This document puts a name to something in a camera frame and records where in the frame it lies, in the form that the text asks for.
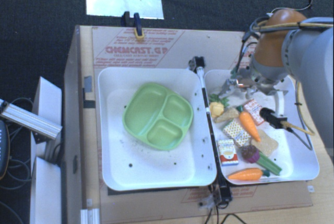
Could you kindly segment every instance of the white plastic tub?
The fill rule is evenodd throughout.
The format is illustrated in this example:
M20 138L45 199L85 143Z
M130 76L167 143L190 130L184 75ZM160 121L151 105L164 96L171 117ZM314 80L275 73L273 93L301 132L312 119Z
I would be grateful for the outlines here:
M161 84L185 98L194 111L183 141L173 150L154 149L126 132L125 106L144 83ZM102 174L117 191L211 184L217 175L199 78L185 69L110 67L98 76L97 119Z
M211 70L205 75L205 84L207 93L218 94L221 90L222 85L230 77L229 70ZM283 83L279 83L276 86L280 90L288 90L289 92L284 96L284 115L288 117L288 121L297 126L300 125L300 120L297 114L295 104L295 90L293 82L287 78ZM263 107L270 108L275 111L275 99L274 96L266 96L261 92L254 94L253 98ZM238 106L247 101L245 93L236 91L234 94L229 96L229 104L231 106ZM227 139L228 137L222 132L222 128L225 123L216 124L212 121L212 126L216 140ZM267 133L270 137L275 139L279 146L270 156L270 159L278 164L282 171L279 176L271 174L269 178L263 177L258 181L236 181L230 180L231 183L237 185L245 184L260 184L269 182L283 182L283 181L300 181L300 180L312 180L318 176L319 164L316 158L314 150L307 149L300 140L298 140L293 134L283 130L274 129L267 122L264 122L258 126ZM307 142L306 137L303 133L296 131L299 136ZM221 170L225 177L229 174L250 167L262 167L257 164L250 164L243 161L240 153L237 150L239 164L236 166L222 166Z

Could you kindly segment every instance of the green plate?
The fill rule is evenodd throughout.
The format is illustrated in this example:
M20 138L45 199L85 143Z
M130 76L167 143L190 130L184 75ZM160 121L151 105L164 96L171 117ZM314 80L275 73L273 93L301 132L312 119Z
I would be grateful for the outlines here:
M142 85L123 113L125 129L159 150L177 147L193 120L193 108L174 91L156 83Z

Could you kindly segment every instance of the orange carrot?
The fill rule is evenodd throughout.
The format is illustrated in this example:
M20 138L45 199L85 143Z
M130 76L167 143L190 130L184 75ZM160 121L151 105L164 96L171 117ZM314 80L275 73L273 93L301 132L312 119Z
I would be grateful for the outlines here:
M240 111L239 120L244 129L257 141L260 142L261 138L256 129L256 125L250 113L244 112L242 106L238 106L237 109Z
M229 180L259 180L263 175L269 176L267 170L260 168L246 168L232 173L228 176Z

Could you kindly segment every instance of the dark floor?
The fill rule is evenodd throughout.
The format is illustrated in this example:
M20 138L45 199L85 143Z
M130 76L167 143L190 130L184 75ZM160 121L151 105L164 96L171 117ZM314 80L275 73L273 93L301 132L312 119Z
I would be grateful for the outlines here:
M240 30L276 7L303 8L308 0L162 0L164 20L144 27ZM86 15L85 0L0 0L0 98L34 97L38 79L63 87L63 73L75 25L119 26L115 17ZM333 0L314 0L307 17L333 17ZM13 142L14 158L29 158L29 134ZM30 184L0 189L0 201L29 222ZM18 223L0 205L1 223Z

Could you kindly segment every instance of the black carpet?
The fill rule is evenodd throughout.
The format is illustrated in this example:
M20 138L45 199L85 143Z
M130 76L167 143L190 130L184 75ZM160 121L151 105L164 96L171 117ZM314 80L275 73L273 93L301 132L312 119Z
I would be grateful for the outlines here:
M162 0L164 20L144 27L244 31L276 7L303 8L308 0ZM333 0L313 0L307 17L333 17ZM34 98L40 76L63 87L63 73L75 25L119 26L116 17L86 15L86 0L0 0L0 98ZM13 142L13 157L29 158L29 133ZM0 189L0 201L29 222L30 184ZM0 205L0 223L19 223Z

